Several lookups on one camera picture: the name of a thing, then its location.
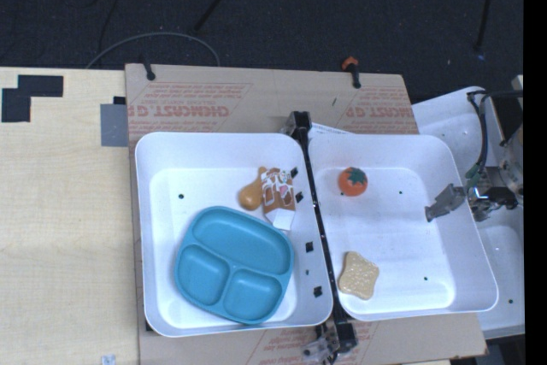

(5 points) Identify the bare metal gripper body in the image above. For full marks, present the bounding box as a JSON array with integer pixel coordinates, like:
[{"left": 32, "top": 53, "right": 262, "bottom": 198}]
[{"left": 467, "top": 160, "right": 524, "bottom": 204}]

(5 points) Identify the white plastic tray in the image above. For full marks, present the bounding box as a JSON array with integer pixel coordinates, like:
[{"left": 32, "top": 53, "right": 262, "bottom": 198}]
[
  {"left": 134, "top": 131, "right": 334, "bottom": 339},
  {"left": 306, "top": 133, "right": 500, "bottom": 322}
]

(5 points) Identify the orange toy fruit green top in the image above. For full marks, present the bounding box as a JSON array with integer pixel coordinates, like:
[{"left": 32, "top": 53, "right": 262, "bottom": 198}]
[{"left": 338, "top": 166, "right": 369, "bottom": 197}]

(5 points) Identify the pale yellow toy biscuit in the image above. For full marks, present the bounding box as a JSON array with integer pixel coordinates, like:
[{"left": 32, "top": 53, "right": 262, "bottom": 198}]
[{"left": 337, "top": 250, "right": 381, "bottom": 301}]

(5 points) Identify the thin black rod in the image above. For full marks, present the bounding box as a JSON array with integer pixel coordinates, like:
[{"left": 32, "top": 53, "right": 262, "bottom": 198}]
[{"left": 297, "top": 127, "right": 345, "bottom": 327}]

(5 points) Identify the white paper sheet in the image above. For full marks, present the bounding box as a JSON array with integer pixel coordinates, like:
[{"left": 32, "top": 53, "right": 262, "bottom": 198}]
[{"left": 308, "top": 122, "right": 356, "bottom": 138}]

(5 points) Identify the brown and white carton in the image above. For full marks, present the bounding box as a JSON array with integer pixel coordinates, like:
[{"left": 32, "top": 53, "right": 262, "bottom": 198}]
[{"left": 260, "top": 168, "right": 297, "bottom": 232}]

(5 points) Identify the brown toy chicken drumstick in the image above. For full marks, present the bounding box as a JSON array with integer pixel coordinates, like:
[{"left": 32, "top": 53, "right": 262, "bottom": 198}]
[{"left": 238, "top": 166, "right": 268, "bottom": 212}]

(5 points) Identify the blue divided plate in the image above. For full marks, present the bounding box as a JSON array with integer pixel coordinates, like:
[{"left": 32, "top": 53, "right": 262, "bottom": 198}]
[{"left": 173, "top": 205, "right": 296, "bottom": 326}]

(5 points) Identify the brown cardboard board red print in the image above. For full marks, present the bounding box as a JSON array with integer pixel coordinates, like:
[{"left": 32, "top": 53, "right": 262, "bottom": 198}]
[{"left": 124, "top": 62, "right": 489, "bottom": 365}]

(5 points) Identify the black cylinder on white bracket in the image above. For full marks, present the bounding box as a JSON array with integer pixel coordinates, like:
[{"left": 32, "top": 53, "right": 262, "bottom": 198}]
[{"left": 485, "top": 185, "right": 520, "bottom": 211}]

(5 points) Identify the black block with thin wires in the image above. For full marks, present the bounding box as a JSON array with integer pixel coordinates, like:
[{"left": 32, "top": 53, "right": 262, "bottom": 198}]
[
  {"left": 285, "top": 110, "right": 313, "bottom": 138},
  {"left": 332, "top": 320, "right": 358, "bottom": 355}
]

